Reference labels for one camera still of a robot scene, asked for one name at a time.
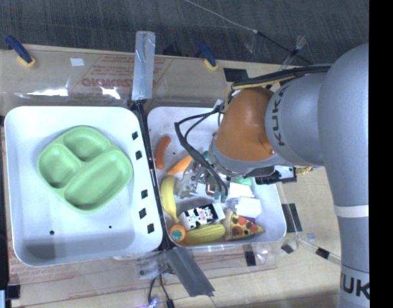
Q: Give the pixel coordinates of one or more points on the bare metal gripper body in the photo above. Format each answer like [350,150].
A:
[204,178]

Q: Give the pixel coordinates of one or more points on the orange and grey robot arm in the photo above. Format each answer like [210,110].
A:
[344,124]

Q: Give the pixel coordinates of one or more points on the clear plastic bottle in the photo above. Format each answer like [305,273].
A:
[183,189]

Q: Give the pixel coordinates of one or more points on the orange carrot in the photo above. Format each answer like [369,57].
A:
[180,166]

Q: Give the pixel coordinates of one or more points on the white carton with cow print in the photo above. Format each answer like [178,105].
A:
[201,217]

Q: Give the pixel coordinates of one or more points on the yellow banana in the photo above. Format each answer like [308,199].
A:
[168,194]

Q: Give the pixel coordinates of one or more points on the green toy vegetable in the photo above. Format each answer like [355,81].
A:
[244,181]

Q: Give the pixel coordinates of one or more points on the orange sausage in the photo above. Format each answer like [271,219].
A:
[160,152]

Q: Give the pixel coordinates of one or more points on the yellow corn cob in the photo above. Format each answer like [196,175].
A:
[204,234]

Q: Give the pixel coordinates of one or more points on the orange bottle with teal cap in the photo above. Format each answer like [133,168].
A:
[178,233]

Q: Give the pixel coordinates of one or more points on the pizza slice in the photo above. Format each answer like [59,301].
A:
[243,227]

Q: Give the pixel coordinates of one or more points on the white plastic tray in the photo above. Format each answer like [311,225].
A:
[270,226]
[29,204]

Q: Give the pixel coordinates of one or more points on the brown cardboard board red print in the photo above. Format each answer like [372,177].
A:
[215,72]

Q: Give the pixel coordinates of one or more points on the green divided plate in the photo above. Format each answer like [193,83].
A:
[87,172]

